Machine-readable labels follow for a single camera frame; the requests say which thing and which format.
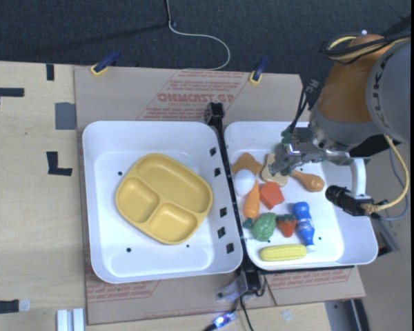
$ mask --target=black hole on tray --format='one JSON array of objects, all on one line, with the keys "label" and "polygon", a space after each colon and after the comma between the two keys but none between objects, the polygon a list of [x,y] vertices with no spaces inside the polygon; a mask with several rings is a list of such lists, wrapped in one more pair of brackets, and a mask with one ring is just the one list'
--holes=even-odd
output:
[{"label": "black hole on tray", "polygon": [[220,229],[218,229],[218,238],[222,238],[224,235],[226,235],[226,228],[220,227]]},{"label": "black hole on tray", "polygon": [[227,254],[230,254],[234,250],[235,250],[235,247],[233,246],[233,243],[227,244]]}]

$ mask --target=yellow corn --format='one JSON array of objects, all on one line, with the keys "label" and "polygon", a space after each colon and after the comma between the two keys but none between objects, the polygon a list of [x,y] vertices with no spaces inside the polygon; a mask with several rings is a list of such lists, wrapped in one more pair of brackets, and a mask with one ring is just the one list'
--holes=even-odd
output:
[{"label": "yellow corn", "polygon": [[306,253],[306,246],[302,244],[284,244],[262,249],[260,257],[263,261],[286,261],[300,259]]}]

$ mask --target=green broccoli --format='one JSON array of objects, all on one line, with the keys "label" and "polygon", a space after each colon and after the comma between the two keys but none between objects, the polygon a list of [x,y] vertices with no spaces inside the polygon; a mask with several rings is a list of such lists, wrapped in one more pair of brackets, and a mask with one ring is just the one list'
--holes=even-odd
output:
[{"label": "green broccoli", "polygon": [[254,222],[251,232],[255,239],[259,241],[267,241],[273,235],[276,228],[276,214],[268,212],[262,214],[256,222]]}]

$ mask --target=table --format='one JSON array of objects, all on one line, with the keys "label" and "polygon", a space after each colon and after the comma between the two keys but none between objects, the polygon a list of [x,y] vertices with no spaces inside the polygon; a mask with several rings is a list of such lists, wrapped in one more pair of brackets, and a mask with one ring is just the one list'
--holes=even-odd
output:
[{"label": "table", "polygon": [[[0,314],[0,330],[55,330],[57,310],[86,308],[76,130],[56,130],[55,104],[74,103],[73,66],[0,61],[0,301],[30,301]],[[49,175],[47,152],[70,176]],[[249,330],[242,311],[228,330]],[[256,330],[330,330],[324,303],[248,311]],[[87,330],[203,330],[215,314],[86,326]]]}]

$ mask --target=blue bottle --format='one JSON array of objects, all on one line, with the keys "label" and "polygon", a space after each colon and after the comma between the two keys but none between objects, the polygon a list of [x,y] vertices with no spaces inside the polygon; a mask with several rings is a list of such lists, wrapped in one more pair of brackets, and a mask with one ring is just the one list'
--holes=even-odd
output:
[{"label": "blue bottle", "polygon": [[310,214],[310,206],[304,201],[295,203],[293,205],[293,214],[297,219],[297,233],[304,241],[308,252],[315,251],[316,246],[313,243],[315,227]]}]

